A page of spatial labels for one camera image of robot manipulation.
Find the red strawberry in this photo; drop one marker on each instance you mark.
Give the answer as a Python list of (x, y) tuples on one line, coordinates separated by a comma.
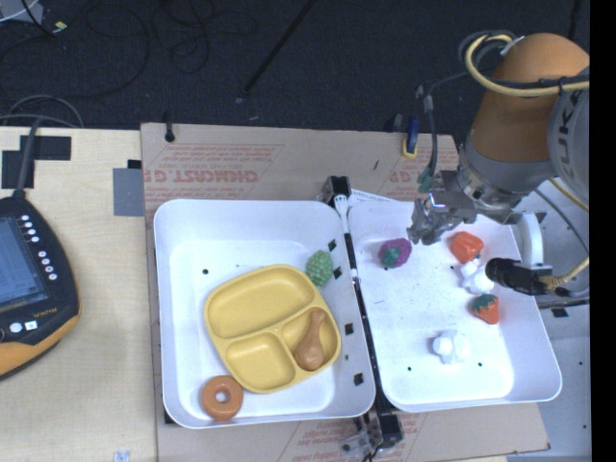
[(486, 308)]

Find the black cylinder on white bracket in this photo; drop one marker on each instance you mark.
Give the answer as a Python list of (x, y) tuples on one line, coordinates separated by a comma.
[(515, 273)]

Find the orange bell pepper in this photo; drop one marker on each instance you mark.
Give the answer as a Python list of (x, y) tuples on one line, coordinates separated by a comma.
[(466, 246)]

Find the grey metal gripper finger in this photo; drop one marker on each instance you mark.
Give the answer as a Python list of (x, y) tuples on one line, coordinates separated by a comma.
[(419, 222), (437, 229)]

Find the yellow divided plate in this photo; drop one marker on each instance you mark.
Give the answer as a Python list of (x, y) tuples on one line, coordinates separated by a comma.
[(255, 301)]

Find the brown chicken drumstick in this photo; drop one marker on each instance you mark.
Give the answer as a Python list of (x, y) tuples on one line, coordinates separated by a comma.
[(310, 347)]

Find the green grapes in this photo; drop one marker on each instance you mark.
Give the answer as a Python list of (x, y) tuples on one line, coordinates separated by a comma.
[(320, 267)]

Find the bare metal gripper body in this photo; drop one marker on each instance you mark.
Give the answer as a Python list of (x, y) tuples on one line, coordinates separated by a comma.
[(454, 201)]

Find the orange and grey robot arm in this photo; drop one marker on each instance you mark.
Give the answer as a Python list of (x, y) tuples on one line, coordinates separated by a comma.
[(520, 113)]

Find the brown cardboard board red print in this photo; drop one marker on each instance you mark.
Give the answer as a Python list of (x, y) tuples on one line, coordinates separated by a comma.
[(289, 166)]

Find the orange doughnut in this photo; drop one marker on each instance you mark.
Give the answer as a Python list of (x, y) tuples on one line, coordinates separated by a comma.
[(212, 400)]

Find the white plastic tray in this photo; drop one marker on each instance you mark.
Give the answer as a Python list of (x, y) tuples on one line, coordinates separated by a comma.
[(192, 229), (414, 306)]

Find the purple grapes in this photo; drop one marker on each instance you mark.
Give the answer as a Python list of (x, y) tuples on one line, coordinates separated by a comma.
[(395, 253)]

